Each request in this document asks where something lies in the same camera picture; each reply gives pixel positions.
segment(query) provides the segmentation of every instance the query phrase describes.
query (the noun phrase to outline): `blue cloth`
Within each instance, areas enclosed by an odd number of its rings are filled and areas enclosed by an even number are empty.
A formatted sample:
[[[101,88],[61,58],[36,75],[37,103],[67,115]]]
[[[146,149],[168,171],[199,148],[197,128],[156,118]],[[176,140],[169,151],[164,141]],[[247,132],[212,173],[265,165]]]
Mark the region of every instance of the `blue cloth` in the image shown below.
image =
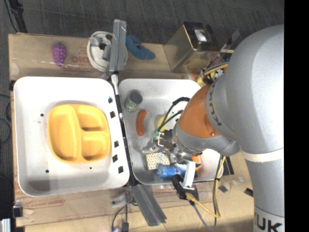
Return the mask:
[[[126,36],[126,47],[135,57],[139,59],[154,59],[155,54],[140,44],[141,41],[136,36],[132,34]]]

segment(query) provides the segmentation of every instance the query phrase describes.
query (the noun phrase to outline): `toy sausage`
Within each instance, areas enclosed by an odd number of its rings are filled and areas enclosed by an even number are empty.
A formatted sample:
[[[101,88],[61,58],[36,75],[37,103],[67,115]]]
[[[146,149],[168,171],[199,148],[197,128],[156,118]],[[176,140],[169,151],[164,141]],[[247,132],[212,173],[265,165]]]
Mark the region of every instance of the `toy sausage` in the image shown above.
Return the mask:
[[[146,110],[141,110],[139,112],[139,114],[137,115],[137,118],[136,118],[136,132],[137,132],[137,135],[138,136],[143,136],[144,135],[144,128],[143,128],[143,122],[144,122],[144,119],[146,117]]]

